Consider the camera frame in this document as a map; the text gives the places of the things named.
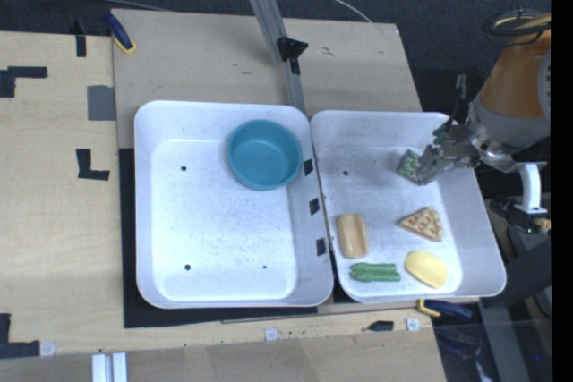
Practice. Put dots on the green toy asparagus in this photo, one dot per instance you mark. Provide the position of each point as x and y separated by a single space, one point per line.
375 272

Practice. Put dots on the tan toy bread bun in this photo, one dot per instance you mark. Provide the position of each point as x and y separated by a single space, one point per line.
352 236

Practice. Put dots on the black cylinder on white bracket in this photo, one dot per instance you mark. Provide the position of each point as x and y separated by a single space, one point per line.
531 188

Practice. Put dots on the toy pizza slice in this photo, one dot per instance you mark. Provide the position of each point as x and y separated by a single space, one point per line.
423 224

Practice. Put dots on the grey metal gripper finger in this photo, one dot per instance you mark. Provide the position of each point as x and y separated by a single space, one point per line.
430 167

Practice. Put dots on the yellow oval toy food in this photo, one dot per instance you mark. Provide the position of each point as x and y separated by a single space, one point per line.
426 269

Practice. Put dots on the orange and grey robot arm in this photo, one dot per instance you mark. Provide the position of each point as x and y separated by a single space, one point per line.
515 80

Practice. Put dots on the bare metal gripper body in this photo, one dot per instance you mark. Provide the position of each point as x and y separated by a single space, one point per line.
461 150

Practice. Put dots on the blue bowl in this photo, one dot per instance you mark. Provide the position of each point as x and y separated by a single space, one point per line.
264 156

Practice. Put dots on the green and grey small can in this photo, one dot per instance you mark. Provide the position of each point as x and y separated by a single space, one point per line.
408 164

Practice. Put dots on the white plastic tray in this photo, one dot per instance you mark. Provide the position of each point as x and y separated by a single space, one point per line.
215 228
380 201

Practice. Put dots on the pale wood board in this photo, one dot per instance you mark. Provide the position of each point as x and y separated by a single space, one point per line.
201 58

